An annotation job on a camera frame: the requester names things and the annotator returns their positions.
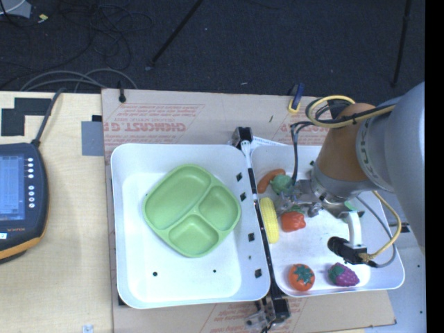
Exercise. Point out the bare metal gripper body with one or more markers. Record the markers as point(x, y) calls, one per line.
point(307, 196)

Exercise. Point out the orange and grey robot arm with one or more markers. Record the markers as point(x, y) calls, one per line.
point(388, 144)

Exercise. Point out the orange bell pepper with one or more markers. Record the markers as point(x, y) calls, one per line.
point(293, 222)

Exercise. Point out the green broccoli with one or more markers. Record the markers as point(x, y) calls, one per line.
point(280, 183)

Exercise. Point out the orange sausage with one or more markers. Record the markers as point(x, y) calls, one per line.
point(265, 182)

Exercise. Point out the yellow corn cob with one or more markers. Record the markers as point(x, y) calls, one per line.
point(270, 220)

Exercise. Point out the white plastic tray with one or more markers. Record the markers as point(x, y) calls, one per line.
point(194, 283)
point(319, 245)

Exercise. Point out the thin black and white rod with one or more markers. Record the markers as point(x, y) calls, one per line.
point(262, 227)

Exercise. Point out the orange tomato with green top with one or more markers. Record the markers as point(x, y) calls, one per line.
point(301, 277)

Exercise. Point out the purple grapes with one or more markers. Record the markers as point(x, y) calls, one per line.
point(344, 275)

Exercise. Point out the brown cardboard board red print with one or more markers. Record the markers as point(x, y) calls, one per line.
point(208, 120)

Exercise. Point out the green divided plate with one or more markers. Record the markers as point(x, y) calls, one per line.
point(177, 200)

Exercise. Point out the black cylinder on white bracket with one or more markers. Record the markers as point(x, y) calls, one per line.
point(354, 225)

